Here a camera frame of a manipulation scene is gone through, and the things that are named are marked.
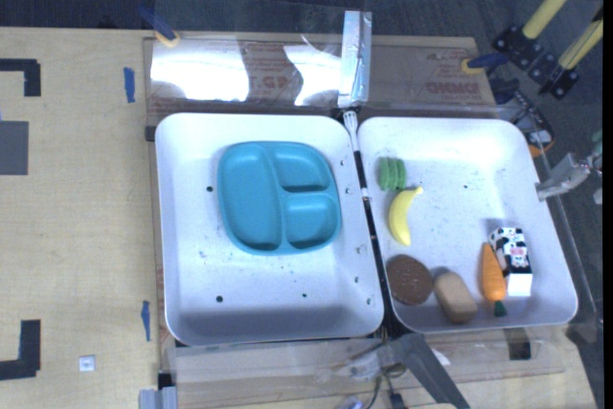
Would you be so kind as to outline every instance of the white tray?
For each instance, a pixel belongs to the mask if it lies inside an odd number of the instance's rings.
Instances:
[[[342,224],[326,247],[257,256],[227,236],[217,203],[222,153],[250,141],[318,149],[336,181]],[[192,346],[358,337],[383,302],[349,134],[331,118],[174,114],[158,125],[166,320]]]
[[[371,118],[358,129],[364,171],[384,261],[408,254],[436,275],[444,268],[465,280],[478,314],[451,324],[434,294],[409,307],[396,300],[397,318],[418,332],[564,324],[578,299],[548,205],[538,200],[538,176],[521,132],[499,120]],[[402,159],[407,187],[422,185],[408,212],[412,245],[394,241],[387,211],[394,197],[377,185],[379,157]],[[499,226],[523,228],[534,280],[528,298],[508,298],[495,318],[479,282],[482,244]]]

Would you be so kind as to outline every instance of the wooden table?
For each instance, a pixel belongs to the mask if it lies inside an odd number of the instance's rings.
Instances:
[[[143,41],[149,31],[0,28],[1,58],[35,58],[42,95],[0,72],[3,121],[29,122],[28,175],[0,175],[0,360],[41,322],[36,377],[0,381],[0,406],[137,407],[161,357]],[[135,102],[124,68],[134,70]],[[149,301],[151,340],[141,318]],[[594,407],[578,351],[553,328],[563,372],[458,386],[472,407]],[[95,355],[95,371],[79,358]],[[265,407],[334,407],[339,398]],[[432,398],[409,389],[412,407]],[[389,407],[380,397],[375,407]]]

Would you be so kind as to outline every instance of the orange carrot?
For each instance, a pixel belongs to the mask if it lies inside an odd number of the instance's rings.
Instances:
[[[494,316],[502,317],[507,315],[507,310],[502,304],[502,301],[507,296],[507,282],[505,282],[502,269],[500,269],[500,263],[493,249],[487,243],[483,244],[481,265],[483,293],[490,302],[494,302]]]

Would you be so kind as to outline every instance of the black square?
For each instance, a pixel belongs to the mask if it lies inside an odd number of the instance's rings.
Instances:
[[[28,122],[0,122],[0,175],[28,174]]]

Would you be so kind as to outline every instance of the brown round toy food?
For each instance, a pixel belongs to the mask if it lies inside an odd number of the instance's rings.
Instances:
[[[392,296],[399,302],[418,306],[432,293],[432,275],[418,260],[405,255],[395,256],[388,261],[386,269]]]

